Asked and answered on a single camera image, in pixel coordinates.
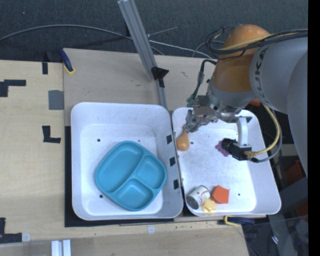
white can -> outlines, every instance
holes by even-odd
[[[192,209],[198,209],[205,200],[210,198],[210,192],[205,186],[198,186],[195,190],[193,190],[187,197],[186,203]]]

cylindrical can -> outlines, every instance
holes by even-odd
[[[210,198],[210,192],[205,186],[198,186],[187,197],[186,202],[192,209],[198,209],[205,200]]]

white tray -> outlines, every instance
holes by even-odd
[[[134,141],[156,155],[167,180],[154,201],[140,211],[126,210],[98,189],[94,174],[116,144]],[[183,196],[171,118],[159,105],[83,102],[71,111],[72,207],[84,220],[174,218]]]
[[[172,114],[175,138],[183,132],[189,108],[176,109]],[[265,147],[257,117],[242,110],[239,116],[252,117],[248,123],[248,143],[253,151]],[[217,185],[229,189],[229,202],[217,204],[216,211],[204,213],[201,208],[189,210],[196,216],[225,215],[271,215],[281,208],[279,191],[269,161],[253,163],[238,161],[231,155],[225,157],[215,146],[224,138],[238,140],[237,125],[219,120],[201,126],[189,133],[190,148],[178,151],[178,162],[184,194],[187,196],[196,187],[203,185],[212,191]],[[258,156],[267,157],[267,153]]]

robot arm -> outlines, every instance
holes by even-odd
[[[206,95],[194,93],[188,99],[192,109],[186,116],[185,132],[193,133],[218,120],[236,123],[240,111],[258,98],[265,106],[288,114],[292,137],[307,173],[308,30],[270,35],[249,24],[231,29],[223,48],[214,49],[219,57]],[[241,151],[237,141],[222,143],[229,151],[234,145]]]

blue plate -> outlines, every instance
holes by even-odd
[[[95,170],[95,183],[119,206],[140,211],[158,195],[167,179],[164,164],[133,141],[112,148]]]

